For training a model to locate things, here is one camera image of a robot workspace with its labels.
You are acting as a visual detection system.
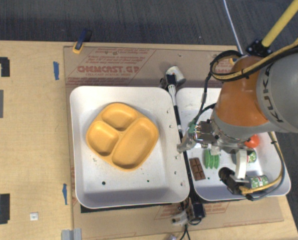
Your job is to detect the thin black and white rod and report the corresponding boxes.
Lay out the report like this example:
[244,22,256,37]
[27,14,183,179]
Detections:
[167,83,197,200]

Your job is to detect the orange divided plate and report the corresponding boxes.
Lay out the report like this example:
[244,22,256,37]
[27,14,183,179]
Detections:
[85,101,160,173]

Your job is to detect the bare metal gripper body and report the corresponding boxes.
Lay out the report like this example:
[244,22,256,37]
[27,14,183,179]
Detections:
[193,120,253,154]

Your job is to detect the brown chocolate bar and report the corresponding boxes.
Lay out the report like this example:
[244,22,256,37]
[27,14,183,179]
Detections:
[189,157,206,181]

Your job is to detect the green pea pods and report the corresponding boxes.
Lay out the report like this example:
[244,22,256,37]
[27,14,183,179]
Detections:
[203,148,221,170]

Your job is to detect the green and white can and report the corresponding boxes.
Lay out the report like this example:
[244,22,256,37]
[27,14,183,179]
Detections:
[247,150,258,164]
[248,174,269,189]

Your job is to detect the orange red round fruit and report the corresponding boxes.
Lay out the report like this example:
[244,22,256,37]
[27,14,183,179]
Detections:
[243,133,260,149]

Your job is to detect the black cylinder on white bracket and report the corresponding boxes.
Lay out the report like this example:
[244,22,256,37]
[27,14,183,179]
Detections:
[218,148,251,196]

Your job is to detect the brown cardboard board red print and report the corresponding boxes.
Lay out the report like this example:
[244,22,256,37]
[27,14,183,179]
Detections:
[63,45,285,238]

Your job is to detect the white plastic tray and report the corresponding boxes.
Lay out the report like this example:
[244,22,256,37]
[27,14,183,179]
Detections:
[175,87,292,202]
[69,85,191,210]

